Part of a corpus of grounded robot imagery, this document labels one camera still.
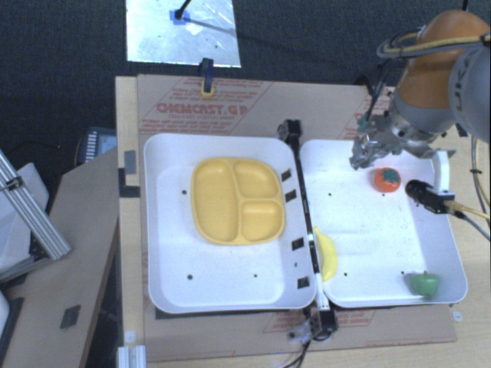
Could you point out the orange toy fruit green top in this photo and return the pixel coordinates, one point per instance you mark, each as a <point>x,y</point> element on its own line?
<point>387,180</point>

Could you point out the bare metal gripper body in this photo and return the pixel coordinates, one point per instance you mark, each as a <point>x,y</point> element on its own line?
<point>391,138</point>

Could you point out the brown cardboard board red print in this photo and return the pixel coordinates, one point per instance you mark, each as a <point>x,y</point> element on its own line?
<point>249,102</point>

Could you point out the thin black and white rod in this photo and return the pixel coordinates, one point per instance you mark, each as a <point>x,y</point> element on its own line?
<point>307,213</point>

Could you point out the white plastic tray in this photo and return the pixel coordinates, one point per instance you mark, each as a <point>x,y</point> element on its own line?
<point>376,244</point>
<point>215,274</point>

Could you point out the black cylinder on white bracket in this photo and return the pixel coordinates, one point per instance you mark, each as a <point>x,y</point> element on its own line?
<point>424,194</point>

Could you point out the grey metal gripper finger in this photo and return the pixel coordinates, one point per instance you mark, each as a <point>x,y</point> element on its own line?
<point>357,158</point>
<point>373,157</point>

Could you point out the yellow divided plate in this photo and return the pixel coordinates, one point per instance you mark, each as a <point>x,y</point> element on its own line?
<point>230,201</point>

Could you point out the yellow banana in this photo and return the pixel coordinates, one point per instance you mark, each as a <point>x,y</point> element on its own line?
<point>329,257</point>

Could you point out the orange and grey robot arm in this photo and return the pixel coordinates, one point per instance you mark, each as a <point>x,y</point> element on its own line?
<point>433,75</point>

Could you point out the green toy apple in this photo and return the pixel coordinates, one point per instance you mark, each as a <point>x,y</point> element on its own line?
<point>423,284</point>

